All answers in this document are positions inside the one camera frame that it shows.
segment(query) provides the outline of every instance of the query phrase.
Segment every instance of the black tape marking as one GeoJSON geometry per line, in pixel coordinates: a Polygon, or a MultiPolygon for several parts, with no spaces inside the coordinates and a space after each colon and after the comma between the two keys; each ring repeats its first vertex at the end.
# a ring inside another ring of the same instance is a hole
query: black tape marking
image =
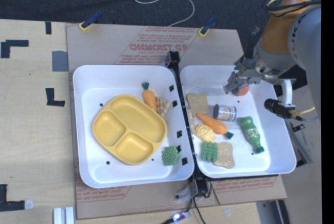
{"type": "Polygon", "coordinates": [[[0,57],[9,58],[9,56],[10,56],[10,46],[6,42],[1,42],[0,57]]]}
{"type": "Polygon", "coordinates": [[[46,34],[51,34],[52,33],[52,27],[51,27],[51,22],[50,21],[45,22],[45,33],[46,34]]]}
{"type": "Polygon", "coordinates": [[[11,46],[29,46],[29,40],[6,40],[1,42],[0,58],[9,58],[11,46]]]}
{"type": "Polygon", "coordinates": [[[29,40],[6,40],[9,46],[29,46],[29,40]]]}
{"type": "Polygon", "coordinates": [[[68,71],[68,56],[65,51],[52,52],[52,71],[67,72],[68,71]]]}
{"type": "Polygon", "coordinates": [[[60,106],[60,107],[65,106],[65,101],[55,101],[54,100],[54,88],[46,88],[45,91],[46,91],[46,98],[47,98],[46,105],[60,106]]]}
{"type": "Polygon", "coordinates": [[[7,184],[0,184],[0,212],[24,209],[25,201],[7,201],[7,184]]]}

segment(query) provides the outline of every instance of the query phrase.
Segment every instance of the toy food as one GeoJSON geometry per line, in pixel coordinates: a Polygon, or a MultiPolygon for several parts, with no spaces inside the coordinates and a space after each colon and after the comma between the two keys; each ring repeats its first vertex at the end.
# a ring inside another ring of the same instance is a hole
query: toy food
{"type": "Polygon", "coordinates": [[[201,114],[201,113],[197,113],[196,115],[206,125],[211,127],[213,129],[213,131],[216,132],[217,134],[226,134],[228,132],[227,127],[225,126],[225,124],[223,124],[219,120],[213,119],[212,117],[209,117],[209,116],[201,114]]]}
{"type": "Polygon", "coordinates": [[[243,96],[246,95],[249,91],[249,86],[242,88],[238,93],[236,93],[236,96],[243,96]]]}
{"type": "Polygon", "coordinates": [[[264,148],[260,144],[260,134],[256,126],[253,123],[253,119],[250,116],[244,117],[240,121],[240,125],[244,131],[246,139],[255,148],[257,154],[264,151],[264,148]]]}
{"type": "Polygon", "coordinates": [[[178,150],[175,146],[166,147],[165,150],[162,151],[162,161],[165,166],[171,166],[178,161],[178,150]]]}
{"type": "Polygon", "coordinates": [[[218,154],[217,160],[213,162],[215,166],[232,168],[234,159],[232,155],[233,146],[230,143],[217,143],[218,154]]]}
{"type": "Polygon", "coordinates": [[[196,127],[196,136],[205,142],[212,142],[216,139],[213,129],[206,124],[199,124],[196,127]]]}
{"type": "Polygon", "coordinates": [[[192,134],[196,134],[194,118],[193,118],[193,114],[192,114],[192,111],[190,110],[190,108],[187,108],[187,114],[188,114],[188,119],[189,119],[190,131],[192,132],[192,134]]]}
{"type": "Polygon", "coordinates": [[[236,107],[216,104],[213,107],[213,118],[223,121],[234,121],[236,117],[236,107]]]}
{"type": "Polygon", "coordinates": [[[210,107],[205,94],[189,93],[186,98],[193,115],[196,115],[197,113],[210,113],[210,107]]]}
{"type": "Polygon", "coordinates": [[[150,106],[155,112],[157,112],[157,98],[156,95],[152,90],[148,88],[149,83],[145,82],[141,84],[144,88],[144,91],[142,93],[142,98],[144,100],[144,103],[146,103],[148,106],[150,106]]]}
{"type": "Polygon", "coordinates": [[[203,160],[216,162],[218,157],[217,143],[203,142],[201,157],[203,160]]]}
{"type": "Polygon", "coordinates": [[[167,101],[165,99],[157,97],[157,113],[160,114],[161,117],[164,117],[167,114],[171,105],[171,101],[167,101]]]}

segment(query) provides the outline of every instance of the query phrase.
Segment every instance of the cardboard sheet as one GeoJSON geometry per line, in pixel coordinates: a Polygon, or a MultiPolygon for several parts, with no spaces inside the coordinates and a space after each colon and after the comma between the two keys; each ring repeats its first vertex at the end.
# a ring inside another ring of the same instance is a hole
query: cardboard sheet
{"type": "MultiPolygon", "coordinates": [[[[72,76],[81,65],[163,65],[168,51],[179,51],[180,70],[188,65],[233,65],[243,55],[236,30],[211,29],[206,37],[196,28],[93,25],[82,32],[67,25],[71,120],[74,142],[77,218],[95,218],[183,209],[174,194],[188,181],[94,189],[86,186],[78,170],[77,134],[72,76]]],[[[198,206],[285,198],[280,176],[236,179],[212,183],[214,194],[198,206]]]]}

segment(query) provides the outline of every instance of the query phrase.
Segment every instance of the toy bread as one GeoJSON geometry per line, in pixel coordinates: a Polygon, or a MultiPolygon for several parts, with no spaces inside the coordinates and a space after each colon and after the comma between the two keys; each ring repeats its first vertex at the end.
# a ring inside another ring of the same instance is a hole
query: toy bread
{"type": "Polygon", "coordinates": [[[215,166],[232,168],[234,167],[234,159],[232,155],[232,144],[230,143],[217,143],[218,154],[217,160],[212,162],[215,166]]]}
{"type": "Polygon", "coordinates": [[[205,94],[188,93],[186,98],[193,115],[197,113],[210,113],[210,107],[205,94]]]}

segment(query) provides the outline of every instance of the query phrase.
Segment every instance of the white tray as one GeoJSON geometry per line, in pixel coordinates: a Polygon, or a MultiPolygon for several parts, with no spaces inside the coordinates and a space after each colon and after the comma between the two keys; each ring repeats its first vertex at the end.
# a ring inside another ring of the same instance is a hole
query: white tray
{"type": "MultiPolygon", "coordinates": [[[[223,86],[228,83],[233,68],[234,66],[195,65],[186,66],[181,70],[180,77],[187,109],[188,93],[205,94],[210,107],[215,104],[236,107],[236,119],[233,122],[224,121],[228,131],[234,136],[228,139],[224,135],[216,135],[216,142],[232,144],[234,168],[217,167],[212,162],[203,161],[200,157],[202,141],[192,134],[199,169],[210,178],[290,173],[296,166],[296,158],[285,122],[264,108],[266,99],[277,99],[273,86],[261,81],[259,85],[251,85],[249,92],[244,96],[225,94],[223,86]],[[246,116],[253,118],[259,130],[260,142],[265,149],[260,154],[255,154],[238,123],[240,118],[246,116]]],[[[189,121],[192,119],[194,126],[202,123],[197,117],[189,117],[189,121]]]]}
{"type": "Polygon", "coordinates": [[[180,98],[173,73],[163,66],[153,65],[85,65],[73,74],[75,115],[79,153],[79,171],[90,187],[117,187],[189,178],[194,160],[187,136],[180,98]],[[149,82],[156,96],[176,101],[164,117],[168,133],[158,150],[146,162],[132,166],[107,152],[94,138],[92,123],[112,98],[128,94],[142,100],[141,84],[149,82]],[[165,166],[162,150],[180,146],[177,164],[165,166]]]}

